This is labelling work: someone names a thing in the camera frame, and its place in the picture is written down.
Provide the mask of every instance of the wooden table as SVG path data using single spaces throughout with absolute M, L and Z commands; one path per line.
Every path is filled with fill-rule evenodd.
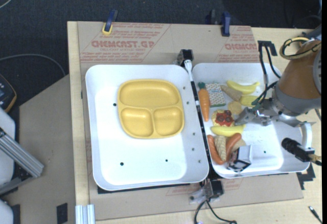
M 75 21 L 67 23 L 68 29 L 68 48 L 69 48 L 69 74 L 71 83 L 72 101 L 72 126 L 74 144 L 74 168 L 75 168 L 75 194 L 77 205 L 90 204 L 88 177 L 85 153 L 85 134 L 83 104 L 81 99 L 81 72 L 79 61 L 79 37 L 78 24 Z M 276 49 L 279 49 L 285 40 L 301 35 L 302 32 L 309 30 L 299 29 L 272 29 L 272 28 L 252 28 L 254 38 L 258 40 L 272 41 Z M 288 61 L 282 58 L 274 58 L 273 64 L 283 71 Z M 316 154 L 321 154 L 321 123 L 315 112 L 312 110 L 303 116 L 303 120 L 316 121 L 312 127 L 313 143 Z M 313 214 L 308 209 L 312 206 L 322 217 L 322 174 L 321 167 L 313 165 L 316 178 L 312 182 L 305 183 L 303 191 L 304 198 L 291 201 L 278 201 L 274 203 L 255 204 L 247 206 L 235 206 L 217 209 L 217 214 L 225 219 L 235 219 L 238 223 L 318 223 Z M 133 223 L 133 224 L 152 224 L 152 223 L 193 223 L 194 211 L 185 211 L 168 214 L 158 214 L 142 217 L 121 218 L 112 220 L 97 221 L 97 223 Z M 210 212 L 201 210 L 198 220 L 205 224 L 220 223 Z

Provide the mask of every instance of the yellow banana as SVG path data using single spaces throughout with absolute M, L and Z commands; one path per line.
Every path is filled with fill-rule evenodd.
M 256 100 L 258 97 L 254 95 L 242 95 L 240 99 L 240 103 L 243 106 L 247 107 L 254 107 L 255 105 L 252 105 L 252 102 Z
M 223 135 L 225 137 L 231 137 L 235 133 L 242 134 L 245 128 L 245 124 L 238 125 L 238 126 L 231 126 L 231 127 L 224 127 L 224 126 L 213 126 L 211 127 L 211 131 L 216 135 Z
M 256 89 L 256 86 L 259 86 L 259 85 L 260 85 L 259 82 L 253 83 L 252 85 L 240 85 L 240 84 L 236 83 L 235 81 L 227 80 L 227 86 L 229 86 L 230 88 L 233 88 L 237 91 L 242 92 L 242 94 L 244 94 L 244 95 L 253 93 Z

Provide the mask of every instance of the black carpet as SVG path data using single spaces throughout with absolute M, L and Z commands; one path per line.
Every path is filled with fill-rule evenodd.
M 17 91 L 15 105 L 23 104 L 63 73 L 46 58 L 3 58 L 41 54 L 67 74 L 67 21 L 106 21 L 111 9 L 121 22 L 205 24 L 215 9 L 218 15 L 228 11 L 232 25 L 315 28 L 319 6 L 319 0 L 12 0 L 0 8 L 0 74 Z

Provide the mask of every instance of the carrot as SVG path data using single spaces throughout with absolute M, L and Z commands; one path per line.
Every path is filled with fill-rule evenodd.
M 209 109 L 210 109 L 210 98 L 209 92 L 205 89 L 205 84 L 203 82 L 198 83 L 200 90 L 198 92 L 201 112 L 204 118 L 204 121 L 209 120 Z
M 234 145 L 242 138 L 242 135 L 240 133 L 235 133 L 233 136 L 228 138 L 228 141 L 226 143 L 226 157 L 227 160 L 229 160 L 231 156 L 231 150 L 234 147 Z
M 218 151 L 215 146 L 215 139 L 212 135 L 207 135 L 206 136 L 208 139 L 208 145 L 209 145 L 209 150 L 211 154 L 211 158 L 216 162 L 218 165 L 223 165 L 224 161 L 220 158 Z

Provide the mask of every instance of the yellow plate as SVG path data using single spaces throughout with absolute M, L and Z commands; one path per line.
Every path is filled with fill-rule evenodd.
M 184 127 L 180 93 L 166 80 L 126 81 L 118 90 L 118 112 L 124 131 L 134 138 L 172 137 Z

